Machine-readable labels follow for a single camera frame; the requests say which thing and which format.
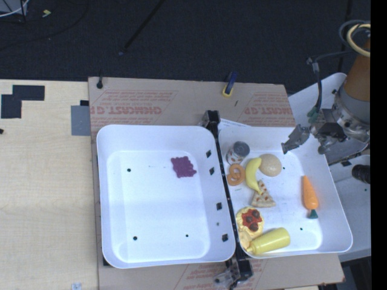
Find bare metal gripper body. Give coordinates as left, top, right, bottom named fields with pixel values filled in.
left=310, top=108, right=371, bottom=147

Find beige bread bun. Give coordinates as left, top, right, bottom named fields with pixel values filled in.
left=258, top=153, right=283, bottom=178

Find orange carrot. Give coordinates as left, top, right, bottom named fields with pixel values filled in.
left=302, top=175, right=320, bottom=220

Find yellow banana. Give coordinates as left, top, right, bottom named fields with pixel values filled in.
left=244, top=156, right=263, bottom=196

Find small grey-topped can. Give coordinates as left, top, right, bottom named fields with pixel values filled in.
left=225, top=141, right=251, bottom=165

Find white paper sheet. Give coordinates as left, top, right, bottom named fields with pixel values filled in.
left=218, top=118, right=252, bottom=130

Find pizza slice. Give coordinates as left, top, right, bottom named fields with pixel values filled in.
left=250, top=179, right=277, bottom=208

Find orange pretzel biscuit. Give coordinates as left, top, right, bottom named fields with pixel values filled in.
left=226, top=163, right=246, bottom=187

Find thin black rod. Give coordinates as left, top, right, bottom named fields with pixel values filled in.
left=208, top=121, right=249, bottom=268

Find white plastic tray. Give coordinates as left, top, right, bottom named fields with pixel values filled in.
left=217, top=125, right=354, bottom=260
left=96, top=124, right=236, bottom=269

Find yellow tart with red topping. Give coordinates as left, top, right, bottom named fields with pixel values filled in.
left=235, top=205, right=265, bottom=249

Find yellow mustard bottle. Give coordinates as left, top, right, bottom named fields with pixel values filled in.
left=246, top=227, right=291, bottom=256

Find purple grapes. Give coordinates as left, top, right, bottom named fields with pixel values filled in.
left=170, top=155, right=198, bottom=179

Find brown cardboard board red print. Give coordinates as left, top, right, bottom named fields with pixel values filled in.
left=87, top=76, right=346, bottom=290

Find black cylinder on white bracket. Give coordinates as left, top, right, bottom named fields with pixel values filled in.
left=351, top=163, right=371, bottom=185

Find black block with wires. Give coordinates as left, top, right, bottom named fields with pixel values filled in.
left=213, top=256, right=255, bottom=289
left=199, top=109, right=221, bottom=129

